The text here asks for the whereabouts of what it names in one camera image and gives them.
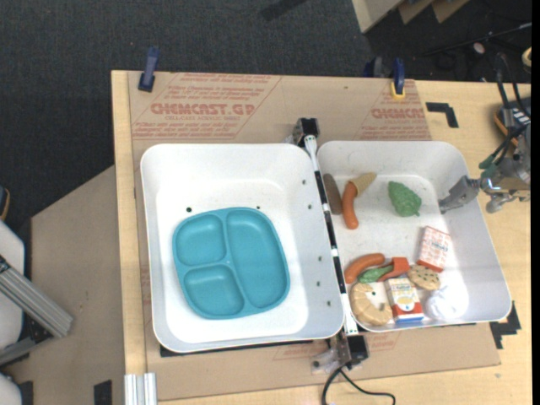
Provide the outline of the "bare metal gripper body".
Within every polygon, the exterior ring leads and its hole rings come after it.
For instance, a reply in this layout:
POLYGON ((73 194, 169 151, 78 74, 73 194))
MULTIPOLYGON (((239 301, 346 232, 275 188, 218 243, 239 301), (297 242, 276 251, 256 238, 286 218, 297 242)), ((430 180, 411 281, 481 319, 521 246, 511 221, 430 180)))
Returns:
POLYGON ((531 186, 531 126, 510 129, 505 141, 480 168, 488 194, 527 194, 531 186))

